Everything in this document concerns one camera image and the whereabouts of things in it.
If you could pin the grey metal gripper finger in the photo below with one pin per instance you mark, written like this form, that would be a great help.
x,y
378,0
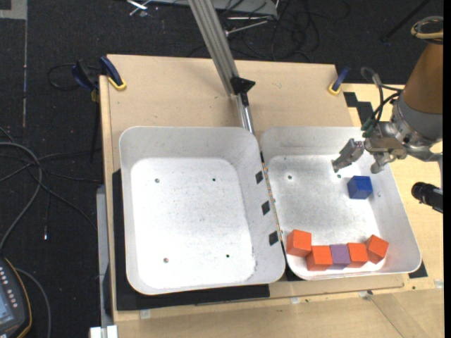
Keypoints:
x,y
381,160
349,153

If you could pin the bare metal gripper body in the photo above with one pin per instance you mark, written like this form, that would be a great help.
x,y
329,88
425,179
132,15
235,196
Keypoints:
x,y
385,139

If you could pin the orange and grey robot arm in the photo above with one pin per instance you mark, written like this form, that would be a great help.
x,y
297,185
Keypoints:
x,y
424,83

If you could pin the blue cube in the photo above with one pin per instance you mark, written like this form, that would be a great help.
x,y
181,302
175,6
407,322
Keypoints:
x,y
359,187

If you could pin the white plastic tray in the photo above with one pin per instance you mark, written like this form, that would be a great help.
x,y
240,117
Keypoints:
x,y
317,206
190,220

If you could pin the orange cube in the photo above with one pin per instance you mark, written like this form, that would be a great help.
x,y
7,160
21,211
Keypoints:
x,y
298,242
377,248
320,257
357,253

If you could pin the purple cube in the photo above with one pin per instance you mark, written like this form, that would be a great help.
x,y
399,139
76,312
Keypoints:
x,y
340,255

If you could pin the pale wood board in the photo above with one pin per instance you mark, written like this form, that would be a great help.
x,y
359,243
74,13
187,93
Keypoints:
x,y
169,93

